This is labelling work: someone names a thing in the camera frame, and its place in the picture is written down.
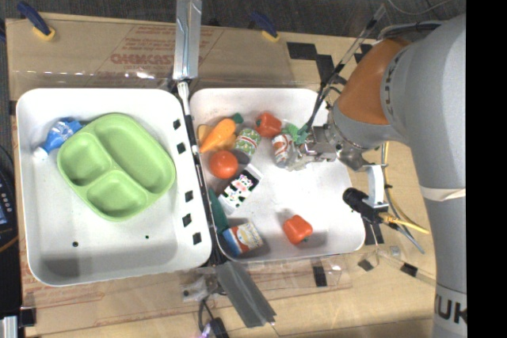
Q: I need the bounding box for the yellow toy food slice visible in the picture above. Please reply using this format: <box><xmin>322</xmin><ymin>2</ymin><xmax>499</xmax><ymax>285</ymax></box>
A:
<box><xmin>196</xmin><ymin>123</ymin><xmax>237</xmax><ymax>152</ymax></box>

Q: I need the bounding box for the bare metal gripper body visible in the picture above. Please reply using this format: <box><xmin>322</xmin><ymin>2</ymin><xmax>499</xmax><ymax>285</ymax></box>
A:
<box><xmin>301</xmin><ymin>124</ymin><xmax>382</xmax><ymax>172</ymax></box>

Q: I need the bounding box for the red and blue can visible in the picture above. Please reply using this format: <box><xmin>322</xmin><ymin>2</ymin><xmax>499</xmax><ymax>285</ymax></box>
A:
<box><xmin>221</xmin><ymin>221</ymin><xmax>265</xmax><ymax>259</ymax></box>

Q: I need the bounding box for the brown cardboard board red print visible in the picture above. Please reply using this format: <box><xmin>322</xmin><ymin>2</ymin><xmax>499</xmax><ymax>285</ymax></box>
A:
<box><xmin>5</xmin><ymin>11</ymin><xmax>437</xmax><ymax>338</ymax></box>

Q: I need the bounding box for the dark green toy vegetable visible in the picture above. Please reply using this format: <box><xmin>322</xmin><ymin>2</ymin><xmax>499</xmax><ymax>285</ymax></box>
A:
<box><xmin>208</xmin><ymin>188</ymin><xmax>231</xmax><ymax>235</ymax></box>

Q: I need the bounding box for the blue and white pouch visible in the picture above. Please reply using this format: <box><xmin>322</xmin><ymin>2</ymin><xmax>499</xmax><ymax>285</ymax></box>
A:
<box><xmin>32</xmin><ymin>116</ymin><xmax>85</xmax><ymax>162</ymax></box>

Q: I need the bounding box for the green divided plate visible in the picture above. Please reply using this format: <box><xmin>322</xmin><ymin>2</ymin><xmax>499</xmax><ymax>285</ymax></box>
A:
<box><xmin>56</xmin><ymin>112</ymin><xmax>177</xmax><ymax>222</ymax></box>

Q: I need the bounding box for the cow print milk carton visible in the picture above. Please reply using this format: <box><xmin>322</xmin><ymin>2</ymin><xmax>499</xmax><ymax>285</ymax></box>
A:
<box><xmin>217</xmin><ymin>163</ymin><xmax>265</xmax><ymax>216</ymax></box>

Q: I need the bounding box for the orange carrot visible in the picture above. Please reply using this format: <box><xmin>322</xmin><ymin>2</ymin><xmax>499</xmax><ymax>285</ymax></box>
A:
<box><xmin>198</xmin><ymin>112</ymin><xmax>245</xmax><ymax>154</ymax></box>

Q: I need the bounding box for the red bell pepper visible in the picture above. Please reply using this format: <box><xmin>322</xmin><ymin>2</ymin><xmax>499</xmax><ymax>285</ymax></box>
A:
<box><xmin>254</xmin><ymin>112</ymin><xmax>284</xmax><ymax>139</ymax></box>

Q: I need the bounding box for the black cylinder on white bracket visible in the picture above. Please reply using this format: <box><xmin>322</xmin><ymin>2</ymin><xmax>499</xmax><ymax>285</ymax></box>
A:
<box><xmin>342</xmin><ymin>163</ymin><xmax>391</xmax><ymax>226</ymax></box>

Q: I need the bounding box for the orange bell pepper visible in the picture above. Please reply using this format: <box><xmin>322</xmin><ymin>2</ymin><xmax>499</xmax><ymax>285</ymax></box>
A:
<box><xmin>282</xmin><ymin>214</ymin><xmax>314</xmax><ymax>246</ymax></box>

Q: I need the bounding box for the green and white can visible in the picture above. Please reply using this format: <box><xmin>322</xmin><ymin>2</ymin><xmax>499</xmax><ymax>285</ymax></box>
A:
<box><xmin>234</xmin><ymin>127</ymin><xmax>262</xmax><ymax>157</ymax></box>

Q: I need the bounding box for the white plastic tray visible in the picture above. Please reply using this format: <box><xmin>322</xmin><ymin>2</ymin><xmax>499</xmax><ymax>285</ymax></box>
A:
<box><xmin>15</xmin><ymin>87</ymin><xmax>213</xmax><ymax>287</ymax></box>
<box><xmin>189</xmin><ymin>87</ymin><xmax>367</xmax><ymax>264</ymax></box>

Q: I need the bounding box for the red and white can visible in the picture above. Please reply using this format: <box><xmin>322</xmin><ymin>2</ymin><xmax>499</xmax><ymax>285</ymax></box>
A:
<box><xmin>271</xmin><ymin>133</ymin><xmax>297</xmax><ymax>169</ymax></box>

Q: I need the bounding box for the orange round fruit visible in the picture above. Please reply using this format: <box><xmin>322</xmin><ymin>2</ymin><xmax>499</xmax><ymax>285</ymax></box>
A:
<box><xmin>208</xmin><ymin>149</ymin><xmax>240</xmax><ymax>180</ymax></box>

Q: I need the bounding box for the thin black and white rod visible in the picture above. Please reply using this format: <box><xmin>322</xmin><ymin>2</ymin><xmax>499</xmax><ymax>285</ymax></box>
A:
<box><xmin>176</xmin><ymin>80</ymin><xmax>223</xmax><ymax>264</ymax></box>

